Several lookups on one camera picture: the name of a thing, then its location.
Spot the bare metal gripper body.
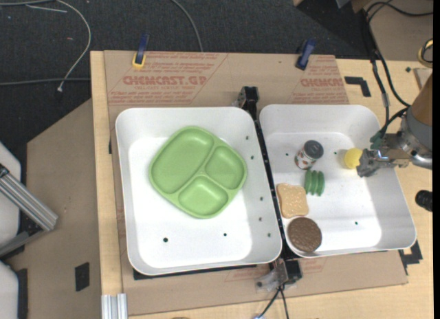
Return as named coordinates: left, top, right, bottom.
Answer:
left=376, top=133, right=433, bottom=171

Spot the yellow bottle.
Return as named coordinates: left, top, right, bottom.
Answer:
left=338, top=147, right=364, bottom=170

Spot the white plastic tray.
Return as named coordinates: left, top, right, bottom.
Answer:
left=115, top=106, right=283, bottom=276
left=258, top=103, right=417, bottom=259

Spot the green sliced toy vegetable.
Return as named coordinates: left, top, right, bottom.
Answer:
left=303, top=169, right=326, bottom=197

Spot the white can with grey lid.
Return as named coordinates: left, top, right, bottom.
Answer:
left=294, top=140, right=325, bottom=171

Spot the tan toy bread slice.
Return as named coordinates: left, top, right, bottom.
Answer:
left=276, top=182, right=309, bottom=219

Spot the brown round biscuit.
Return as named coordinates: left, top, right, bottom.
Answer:
left=287, top=217, right=323, bottom=253

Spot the thin black and white rod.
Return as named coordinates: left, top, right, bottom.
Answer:
left=252, top=106, right=287, bottom=261

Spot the green divided plate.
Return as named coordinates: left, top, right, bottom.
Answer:
left=148, top=125, right=248, bottom=220

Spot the brown cardboard board red print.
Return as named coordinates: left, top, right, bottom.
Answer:
left=102, top=50, right=410, bottom=316

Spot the black block with thin wires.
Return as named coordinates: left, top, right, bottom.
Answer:
left=256, top=258, right=303, bottom=292
left=236, top=85, right=259, bottom=111

